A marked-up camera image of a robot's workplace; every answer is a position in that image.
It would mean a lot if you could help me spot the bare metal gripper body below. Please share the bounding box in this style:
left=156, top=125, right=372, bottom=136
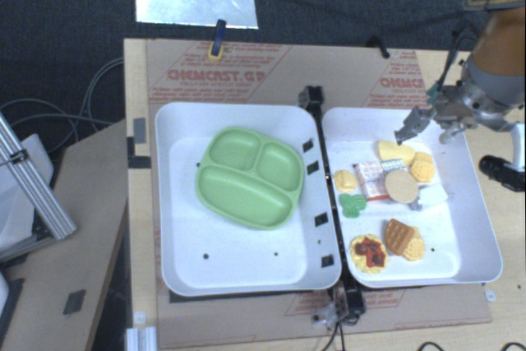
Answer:
left=429, top=85, right=519, bottom=133

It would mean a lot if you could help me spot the yellow round waffle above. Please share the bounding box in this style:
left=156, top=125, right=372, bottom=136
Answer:
left=409, top=151, right=436, bottom=183

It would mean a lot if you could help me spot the brown cardboard board red print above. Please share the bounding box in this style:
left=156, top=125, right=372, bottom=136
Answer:
left=145, top=38, right=493, bottom=350

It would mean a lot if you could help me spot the black cylinder on white bracket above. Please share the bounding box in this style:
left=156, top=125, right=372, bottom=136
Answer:
left=478, top=122, right=526, bottom=193

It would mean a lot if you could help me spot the beige round biscuit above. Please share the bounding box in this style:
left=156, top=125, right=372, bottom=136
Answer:
left=383, top=169, right=420, bottom=205

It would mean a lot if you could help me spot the yellow tart with red topping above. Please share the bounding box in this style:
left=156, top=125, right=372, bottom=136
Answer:
left=348, top=233, right=390, bottom=275

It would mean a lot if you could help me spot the orange and white packet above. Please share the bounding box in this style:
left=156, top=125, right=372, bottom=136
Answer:
left=352, top=160, right=391, bottom=203

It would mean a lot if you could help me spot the green broccoli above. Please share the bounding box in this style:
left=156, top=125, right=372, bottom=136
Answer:
left=338, top=192, right=368, bottom=219

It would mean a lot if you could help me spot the pale yellow cheese wedge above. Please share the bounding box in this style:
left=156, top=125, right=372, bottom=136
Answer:
left=376, top=140, right=417, bottom=167

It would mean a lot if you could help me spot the brown waffle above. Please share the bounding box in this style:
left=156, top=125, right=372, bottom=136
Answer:
left=384, top=218, right=416, bottom=257

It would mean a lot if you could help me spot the green divided plate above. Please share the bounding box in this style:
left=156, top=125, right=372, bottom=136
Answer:
left=194, top=126, right=307, bottom=231

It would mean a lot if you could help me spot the white plastic tray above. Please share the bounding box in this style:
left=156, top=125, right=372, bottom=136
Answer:
left=154, top=101, right=344, bottom=298
left=321, top=106, right=505, bottom=289

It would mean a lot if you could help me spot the yellow waffle piece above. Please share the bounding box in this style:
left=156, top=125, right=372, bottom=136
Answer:
left=402, top=226, right=427, bottom=261

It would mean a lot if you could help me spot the small yellow bread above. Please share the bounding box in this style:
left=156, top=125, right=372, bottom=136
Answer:
left=332, top=169, right=359, bottom=195

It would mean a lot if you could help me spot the thin black rod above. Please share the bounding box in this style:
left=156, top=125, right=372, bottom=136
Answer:
left=311, top=101, right=353, bottom=295

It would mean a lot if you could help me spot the small silver packet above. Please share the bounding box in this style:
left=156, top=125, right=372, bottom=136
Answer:
left=381, top=158, right=406, bottom=173

